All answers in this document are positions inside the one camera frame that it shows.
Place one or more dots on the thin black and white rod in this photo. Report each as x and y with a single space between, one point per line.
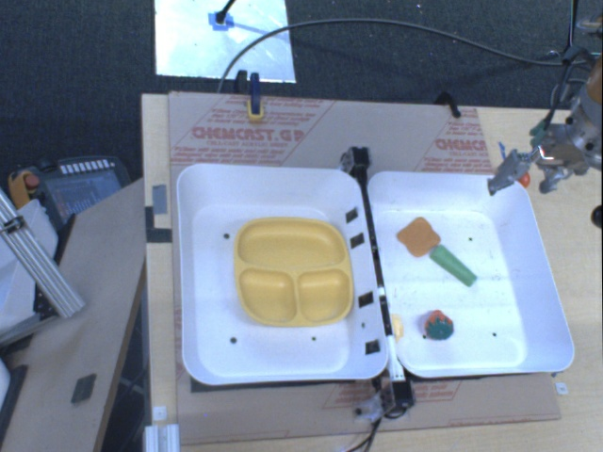
376 252

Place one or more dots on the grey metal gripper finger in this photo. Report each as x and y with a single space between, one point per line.
552 179
508 170

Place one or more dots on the red and green strawberry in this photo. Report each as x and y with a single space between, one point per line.
439 327

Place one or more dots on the small red round toy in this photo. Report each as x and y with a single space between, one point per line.
524 179

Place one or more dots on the yellow divided plate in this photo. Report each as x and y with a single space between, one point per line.
292 247

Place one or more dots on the white plastic tray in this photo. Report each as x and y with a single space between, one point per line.
212 337
509 309

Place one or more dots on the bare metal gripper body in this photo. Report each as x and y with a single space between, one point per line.
570 146

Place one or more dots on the orange bread slice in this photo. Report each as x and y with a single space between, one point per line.
417 238

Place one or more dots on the pale yellow toy biscuit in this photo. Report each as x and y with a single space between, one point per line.
398 327

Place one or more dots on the brown cardboard board red print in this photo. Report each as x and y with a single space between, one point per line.
306 125

